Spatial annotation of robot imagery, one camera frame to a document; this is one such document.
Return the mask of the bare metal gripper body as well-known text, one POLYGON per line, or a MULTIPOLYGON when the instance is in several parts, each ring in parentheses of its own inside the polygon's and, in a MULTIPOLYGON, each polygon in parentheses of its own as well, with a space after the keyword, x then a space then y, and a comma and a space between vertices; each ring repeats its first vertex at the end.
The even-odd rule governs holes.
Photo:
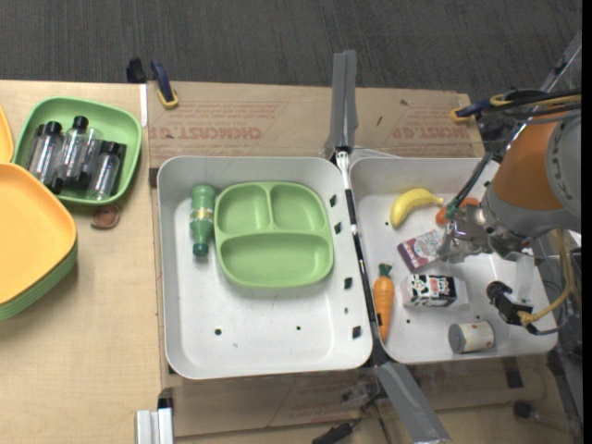
POLYGON ((503 225, 486 205, 467 204, 460 208, 447 227, 458 243, 472 243, 480 253, 501 253, 503 225))

